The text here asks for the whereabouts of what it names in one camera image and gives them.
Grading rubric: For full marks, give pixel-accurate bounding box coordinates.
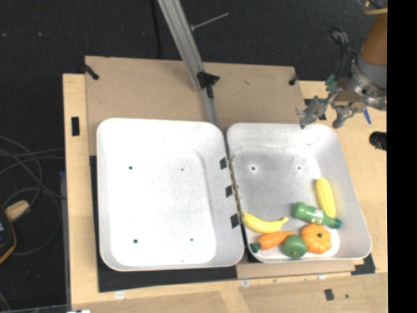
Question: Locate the brown cardboard board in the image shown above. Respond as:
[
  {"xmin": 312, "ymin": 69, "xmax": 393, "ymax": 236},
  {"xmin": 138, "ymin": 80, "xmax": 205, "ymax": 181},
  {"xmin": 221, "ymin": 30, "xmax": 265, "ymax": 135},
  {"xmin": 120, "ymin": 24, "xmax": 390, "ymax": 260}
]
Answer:
[{"xmin": 84, "ymin": 55, "xmax": 358, "ymax": 280}]

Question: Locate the yellow banana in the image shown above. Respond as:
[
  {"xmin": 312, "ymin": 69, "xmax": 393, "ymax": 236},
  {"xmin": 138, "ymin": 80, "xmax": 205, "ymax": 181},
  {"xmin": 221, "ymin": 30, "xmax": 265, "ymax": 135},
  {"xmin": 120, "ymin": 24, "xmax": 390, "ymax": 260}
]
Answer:
[{"xmin": 242, "ymin": 211, "xmax": 290, "ymax": 235}]

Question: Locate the orange pumpkin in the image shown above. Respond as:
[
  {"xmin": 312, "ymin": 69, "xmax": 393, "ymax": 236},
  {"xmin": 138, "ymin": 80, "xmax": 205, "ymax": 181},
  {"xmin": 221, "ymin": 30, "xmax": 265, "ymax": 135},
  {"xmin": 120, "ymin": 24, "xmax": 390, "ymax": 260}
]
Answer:
[{"xmin": 300, "ymin": 223, "xmax": 333, "ymax": 255}]

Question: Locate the orange carrot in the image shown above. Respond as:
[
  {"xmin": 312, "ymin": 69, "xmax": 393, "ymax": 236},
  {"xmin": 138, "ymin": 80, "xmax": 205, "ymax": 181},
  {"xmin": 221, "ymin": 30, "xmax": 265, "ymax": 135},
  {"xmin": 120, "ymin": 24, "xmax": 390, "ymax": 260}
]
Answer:
[{"xmin": 249, "ymin": 230, "xmax": 295, "ymax": 254}]

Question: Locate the white plastic tray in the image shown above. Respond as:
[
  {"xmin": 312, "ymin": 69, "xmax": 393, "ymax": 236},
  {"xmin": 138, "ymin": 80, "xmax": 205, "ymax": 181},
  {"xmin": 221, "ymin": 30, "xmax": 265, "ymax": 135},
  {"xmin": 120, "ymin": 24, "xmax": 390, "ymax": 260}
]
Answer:
[
  {"xmin": 96, "ymin": 117, "xmax": 246, "ymax": 272},
  {"xmin": 225, "ymin": 122, "xmax": 373, "ymax": 265}
]

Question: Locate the yellow corn cob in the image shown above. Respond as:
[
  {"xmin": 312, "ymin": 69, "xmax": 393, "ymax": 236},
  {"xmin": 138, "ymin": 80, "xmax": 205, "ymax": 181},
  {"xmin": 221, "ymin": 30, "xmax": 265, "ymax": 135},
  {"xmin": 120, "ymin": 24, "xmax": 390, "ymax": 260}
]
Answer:
[{"xmin": 315, "ymin": 177, "xmax": 337, "ymax": 219}]

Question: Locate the green bottle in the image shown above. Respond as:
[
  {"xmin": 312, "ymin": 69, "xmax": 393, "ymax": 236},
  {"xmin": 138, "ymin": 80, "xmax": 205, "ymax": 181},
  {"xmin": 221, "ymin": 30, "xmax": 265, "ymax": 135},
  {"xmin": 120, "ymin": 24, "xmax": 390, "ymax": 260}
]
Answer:
[{"xmin": 291, "ymin": 201, "xmax": 342, "ymax": 230}]

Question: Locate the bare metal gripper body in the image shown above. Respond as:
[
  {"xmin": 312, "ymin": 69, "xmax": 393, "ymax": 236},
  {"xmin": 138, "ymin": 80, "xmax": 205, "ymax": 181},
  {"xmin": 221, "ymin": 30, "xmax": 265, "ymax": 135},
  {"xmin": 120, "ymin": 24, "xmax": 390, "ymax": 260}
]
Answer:
[{"xmin": 330, "ymin": 71, "xmax": 388, "ymax": 111}]

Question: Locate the green pepper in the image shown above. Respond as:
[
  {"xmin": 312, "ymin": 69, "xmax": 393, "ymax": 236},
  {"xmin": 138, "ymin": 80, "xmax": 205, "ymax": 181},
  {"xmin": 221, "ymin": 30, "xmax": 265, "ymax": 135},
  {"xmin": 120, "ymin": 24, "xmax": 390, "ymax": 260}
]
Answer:
[{"xmin": 281, "ymin": 233, "xmax": 308, "ymax": 260}]

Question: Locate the black cylinder on white bracket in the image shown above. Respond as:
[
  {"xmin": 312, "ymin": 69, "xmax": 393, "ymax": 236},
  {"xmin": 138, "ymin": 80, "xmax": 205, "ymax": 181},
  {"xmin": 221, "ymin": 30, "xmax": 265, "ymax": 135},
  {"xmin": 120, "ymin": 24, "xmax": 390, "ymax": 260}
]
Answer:
[{"xmin": 369, "ymin": 130, "xmax": 388, "ymax": 151}]

